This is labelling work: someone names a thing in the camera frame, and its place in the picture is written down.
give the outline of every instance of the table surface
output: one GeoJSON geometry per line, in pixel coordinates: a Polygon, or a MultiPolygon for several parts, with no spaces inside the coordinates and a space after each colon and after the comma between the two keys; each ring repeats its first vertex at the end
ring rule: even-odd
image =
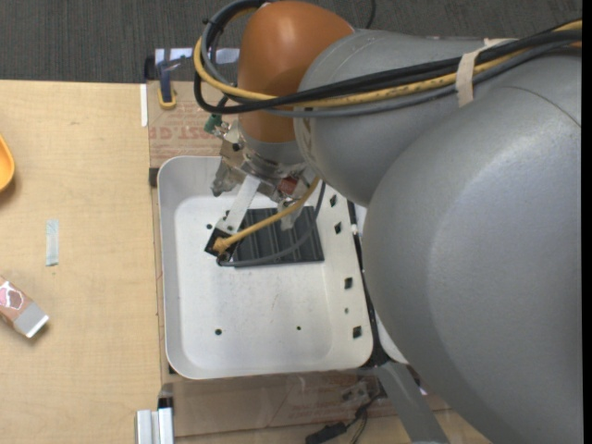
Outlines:
{"type": "MultiPolygon", "coordinates": [[[[148,167],[149,136],[161,132],[142,127],[140,107],[138,85],[0,81],[0,133],[17,167],[0,193],[0,275],[50,316],[33,339],[0,327],[2,442],[130,444],[135,412],[156,405],[148,167]],[[48,219],[59,220],[54,266],[45,265],[48,219]]],[[[438,419],[455,443],[487,443],[454,412],[438,419]]],[[[303,442],[318,427],[178,441],[303,442]]],[[[359,442],[408,441],[391,416],[370,420],[359,442]]]]}

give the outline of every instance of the black connector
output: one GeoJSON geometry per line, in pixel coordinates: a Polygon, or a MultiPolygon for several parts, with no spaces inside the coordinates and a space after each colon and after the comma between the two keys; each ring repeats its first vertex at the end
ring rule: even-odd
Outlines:
{"type": "Polygon", "coordinates": [[[306,444],[322,444],[332,438],[341,436],[348,431],[347,426],[344,423],[337,423],[336,425],[326,425],[320,431],[311,434],[306,437],[306,444]]]}

